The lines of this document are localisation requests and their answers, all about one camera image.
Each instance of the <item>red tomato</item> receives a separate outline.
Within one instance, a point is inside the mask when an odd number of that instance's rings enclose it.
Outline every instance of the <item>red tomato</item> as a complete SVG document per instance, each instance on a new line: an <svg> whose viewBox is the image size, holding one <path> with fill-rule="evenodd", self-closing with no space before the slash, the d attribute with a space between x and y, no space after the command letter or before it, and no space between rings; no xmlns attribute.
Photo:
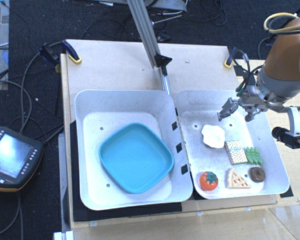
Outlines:
<svg viewBox="0 0 300 240"><path fill-rule="evenodd" d="M205 171L200 176L200 186L205 191L214 190L219 184L219 179L212 171Z"/></svg>

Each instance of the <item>pizza slice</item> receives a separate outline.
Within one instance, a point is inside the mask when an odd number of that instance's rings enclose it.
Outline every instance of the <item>pizza slice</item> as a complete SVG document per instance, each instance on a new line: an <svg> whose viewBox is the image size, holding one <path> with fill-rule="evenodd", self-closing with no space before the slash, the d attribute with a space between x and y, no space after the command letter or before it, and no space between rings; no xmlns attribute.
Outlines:
<svg viewBox="0 0 300 240"><path fill-rule="evenodd" d="M227 188L228 189L249 189L250 185L234 168L231 168L227 177Z"/></svg>

